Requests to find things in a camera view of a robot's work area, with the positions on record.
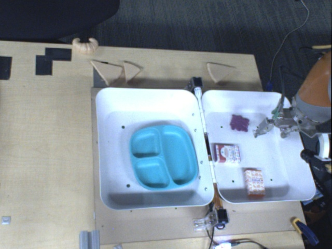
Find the black chair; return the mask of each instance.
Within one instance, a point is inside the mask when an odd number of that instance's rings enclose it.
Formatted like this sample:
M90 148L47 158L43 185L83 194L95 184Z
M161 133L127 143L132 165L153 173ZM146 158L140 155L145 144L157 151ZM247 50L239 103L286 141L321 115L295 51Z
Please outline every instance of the black chair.
M109 19L120 0L0 0L0 39L52 41Z

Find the blue divided plate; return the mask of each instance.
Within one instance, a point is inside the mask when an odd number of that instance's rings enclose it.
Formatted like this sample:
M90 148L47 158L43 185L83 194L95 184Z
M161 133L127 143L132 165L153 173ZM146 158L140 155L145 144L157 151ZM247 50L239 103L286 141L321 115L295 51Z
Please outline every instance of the blue divided plate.
M137 181L150 190L179 188L190 184L198 174L191 139L177 126L136 131L130 139L130 157Z

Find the wooden triangle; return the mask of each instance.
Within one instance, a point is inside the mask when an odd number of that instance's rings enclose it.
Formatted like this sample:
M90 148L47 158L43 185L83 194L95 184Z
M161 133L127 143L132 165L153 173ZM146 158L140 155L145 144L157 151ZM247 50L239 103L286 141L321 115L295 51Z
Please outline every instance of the wooden triangle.
M102 63L99 61L91 61L91 64L108 86L119 79L122 74L123 68L119 65Z
M207 63L207 71L215 83L220 83L225 77L234 72L235 67L223 64Z
M129 62L123 62L123 67L124 67L124 76L126 77L126 82L129 82L141 71L140 67Z

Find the purple object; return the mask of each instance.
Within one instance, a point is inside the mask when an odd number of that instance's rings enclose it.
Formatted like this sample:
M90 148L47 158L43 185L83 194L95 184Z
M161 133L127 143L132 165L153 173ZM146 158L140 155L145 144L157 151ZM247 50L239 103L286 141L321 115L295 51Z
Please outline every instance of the purple object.
M232 115L230 127L232 130L248 132L249 119L242 117L241 115Z

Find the wooden table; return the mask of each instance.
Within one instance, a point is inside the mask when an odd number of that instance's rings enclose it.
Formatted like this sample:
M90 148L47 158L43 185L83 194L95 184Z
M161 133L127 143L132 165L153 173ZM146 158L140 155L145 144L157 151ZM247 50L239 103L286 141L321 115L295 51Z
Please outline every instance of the wooden table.
M12 57L10 79L0 80L0 216L11 216L10 225L0 225L0 248L79 248L80 231L96 228L90 60L130 61L143 68L133 82L120 79L116 87L183 88L192 76L201 76L205 89L261 90L251 55L99 47L91 56L72 52L71 61L53 61L52 76L36 76L36 55L44 55L46 47L71 49L0 41L0 56ZM218 86L208 75L207 62L235 66L237 76ZM304 248L289 221L292 216L304 221L300 202L224 205L230 223L224 232L216 232L217 241L251 238L270 249ZM179 208L178 216L173 209L171 217L170 209L165 211L168 224L170 218L175 224L192 221L186 208ZM154 230L159 241L135 242L135 234L128 235L133 228L126 228L127 218L112 213L121 227L120 241L130 241L122 244L124 249L205 249L210 242L205 233L192 229L173 233L162 228Z

